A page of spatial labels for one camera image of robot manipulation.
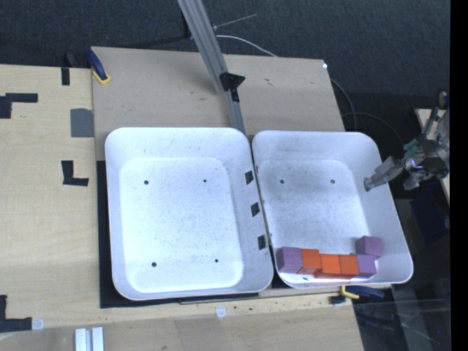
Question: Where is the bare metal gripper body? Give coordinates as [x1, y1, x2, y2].
[401, 138, 450, 178]

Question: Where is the purple cube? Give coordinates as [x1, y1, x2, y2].
[275, 246, 304, 274]
[356, 253, 378, 279]
[355, 235, 385, 257]

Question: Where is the white plastic tray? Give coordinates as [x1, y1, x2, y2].
[104, 127, 275, 302]
[251, 129, 415, 290]

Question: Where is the orange cube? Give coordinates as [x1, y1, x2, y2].
[339, 254, 361, 276]
[300, 248, 323, 271]
[320, 253, 343, 275]

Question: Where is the pale wood board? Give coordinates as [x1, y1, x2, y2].
[90, 45, 393, 309]

